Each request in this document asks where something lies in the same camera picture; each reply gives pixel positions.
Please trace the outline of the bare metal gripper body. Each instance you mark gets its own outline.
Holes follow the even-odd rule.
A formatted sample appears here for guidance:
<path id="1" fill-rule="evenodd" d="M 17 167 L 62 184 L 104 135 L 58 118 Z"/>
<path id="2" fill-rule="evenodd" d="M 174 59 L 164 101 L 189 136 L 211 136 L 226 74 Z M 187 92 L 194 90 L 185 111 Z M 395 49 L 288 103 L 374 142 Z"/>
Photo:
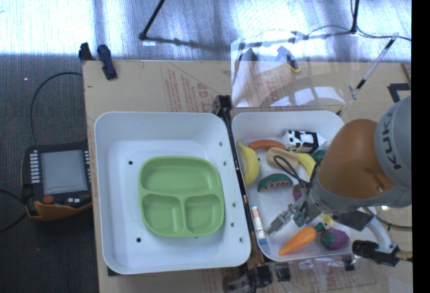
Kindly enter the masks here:
<path id="1" fill-rule="evenodd" d="M 288 205 L 287 221 L 293 222 L 297 227 L 308 226 L 323 212 L 307 198 L 301 197 Z"/>

